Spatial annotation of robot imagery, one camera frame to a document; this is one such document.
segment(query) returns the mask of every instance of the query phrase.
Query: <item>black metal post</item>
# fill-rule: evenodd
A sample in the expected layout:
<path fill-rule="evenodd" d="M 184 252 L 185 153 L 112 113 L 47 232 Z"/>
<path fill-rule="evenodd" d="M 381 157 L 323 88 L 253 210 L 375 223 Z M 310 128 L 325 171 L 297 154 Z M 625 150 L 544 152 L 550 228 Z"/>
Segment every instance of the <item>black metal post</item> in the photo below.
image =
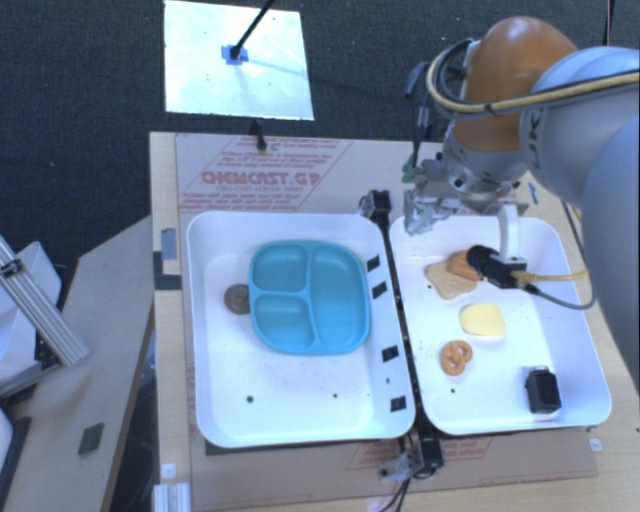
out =
<path fill-rule="evenodd" d="M 244 45 L 244 43 L 246 43 L 247 39 L 249 39 L 249 36 L 251 35 L 251 33 L 258 26 L 258 23 L 260 23 L 260 20 L 264 18 L 264 15 L 267 14 L 267 11 L 275 3 L 275 1 L 276 0 L 267 0 L 267 3 L 264 4 L 264 7 L 260 10 L 258 15 L 256 16 L 256 19 L 253 20 L 253 23 L 249 25 L 249 28 L 247 29 L 247 31 L 240 38 L 240 41 L 238 41 L 238 43 L 229 50 L 229 56 L 233 60 L 238 60 L 238 56 L 240 55 L 240 50 L 242 49 L 242 46 Z"/>

